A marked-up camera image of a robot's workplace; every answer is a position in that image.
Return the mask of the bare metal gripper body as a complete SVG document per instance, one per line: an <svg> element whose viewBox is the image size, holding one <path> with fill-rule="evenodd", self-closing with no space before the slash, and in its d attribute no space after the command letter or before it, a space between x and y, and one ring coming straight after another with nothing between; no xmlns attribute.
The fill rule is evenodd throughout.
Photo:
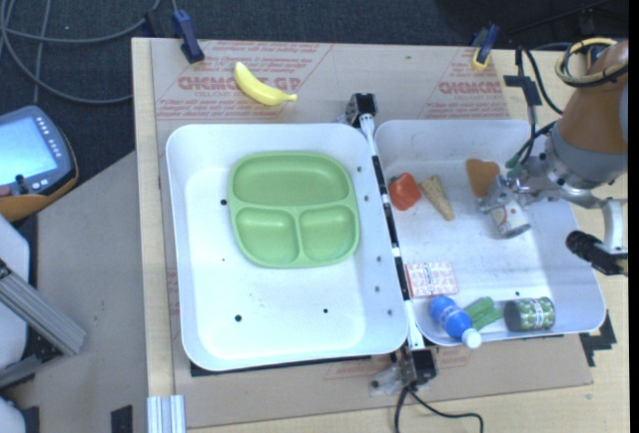
<svg viewBox="0 0 639 433"><path fill-rule="evenodd" d="M595 170L590 164L591 177L582 177L568 168L555 154L530 157L515 179L515 192L527 203L542 200L565 200L585 209L601 209L606 200L598 199L593 190L611 185L621 176L619 172Z"/></svg>

